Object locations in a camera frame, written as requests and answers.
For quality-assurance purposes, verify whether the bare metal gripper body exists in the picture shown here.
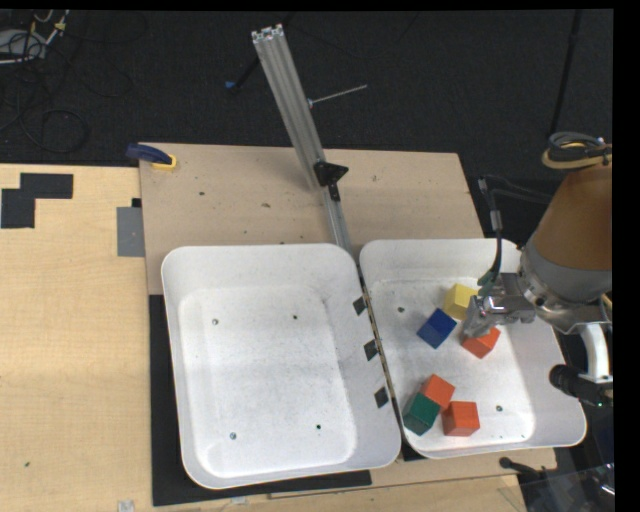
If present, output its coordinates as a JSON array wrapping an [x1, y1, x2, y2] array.
[[477, 272, 572, 335]]

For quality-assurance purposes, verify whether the orange cube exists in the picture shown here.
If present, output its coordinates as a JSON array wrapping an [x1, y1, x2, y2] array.
[[419, 373, 457, 412], [440, 400, 482, 438], [460, 326, 502, 360]]

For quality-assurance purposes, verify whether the yellow cube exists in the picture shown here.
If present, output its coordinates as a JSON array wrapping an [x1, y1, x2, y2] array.
[[442, 282, 481, 322]]

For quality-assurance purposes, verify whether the blue cube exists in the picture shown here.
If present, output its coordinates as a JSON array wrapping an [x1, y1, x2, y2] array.
[[415, 307, 458, 350]]

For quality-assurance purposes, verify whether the white plastic tray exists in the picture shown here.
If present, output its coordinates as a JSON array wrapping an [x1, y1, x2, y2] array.
[[358, 237, 588, 461], [160, 242, 403, 491]]

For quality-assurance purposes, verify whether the green cube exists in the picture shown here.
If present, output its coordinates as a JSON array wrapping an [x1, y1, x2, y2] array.
[[402, 392, 442, 437]]

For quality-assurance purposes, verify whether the pale wood board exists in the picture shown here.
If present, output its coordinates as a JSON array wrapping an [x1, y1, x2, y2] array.
[[137, 142, 559, 501]]

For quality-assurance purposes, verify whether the black cylinder on white bracket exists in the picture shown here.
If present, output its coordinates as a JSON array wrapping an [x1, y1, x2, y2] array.
[[548, 322, 614, 407]]

